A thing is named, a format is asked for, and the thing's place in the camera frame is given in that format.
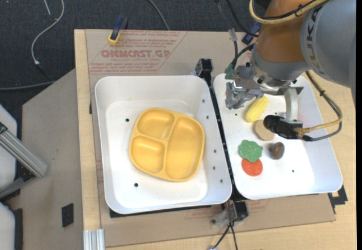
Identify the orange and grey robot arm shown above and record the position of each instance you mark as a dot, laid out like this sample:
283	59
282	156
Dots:
285	34

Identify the brown mushroom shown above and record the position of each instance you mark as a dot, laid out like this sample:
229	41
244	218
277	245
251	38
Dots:
276	150

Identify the beige round biscuit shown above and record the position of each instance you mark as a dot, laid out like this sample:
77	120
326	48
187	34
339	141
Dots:
263	132

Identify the yellow divided plate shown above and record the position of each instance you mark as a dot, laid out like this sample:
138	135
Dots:
181	144

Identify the green lettuce leaf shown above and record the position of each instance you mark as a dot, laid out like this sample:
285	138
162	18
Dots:
249	150

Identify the brown cardboard board red print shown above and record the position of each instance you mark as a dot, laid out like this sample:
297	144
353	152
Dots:
147	53

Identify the yellow corn cob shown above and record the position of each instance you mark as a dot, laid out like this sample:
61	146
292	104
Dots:
256	110

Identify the red tomato slice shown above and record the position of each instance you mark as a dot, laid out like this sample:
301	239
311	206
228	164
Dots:
252	168

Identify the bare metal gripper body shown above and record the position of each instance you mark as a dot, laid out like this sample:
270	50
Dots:
249	79

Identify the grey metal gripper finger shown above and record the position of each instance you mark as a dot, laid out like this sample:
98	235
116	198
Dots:
246	96
232	96

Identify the black cylinder on white bracket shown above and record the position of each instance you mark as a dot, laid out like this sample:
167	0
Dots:
282	127

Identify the white plastic tray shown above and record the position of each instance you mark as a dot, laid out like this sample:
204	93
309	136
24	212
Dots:
297	175
118	186

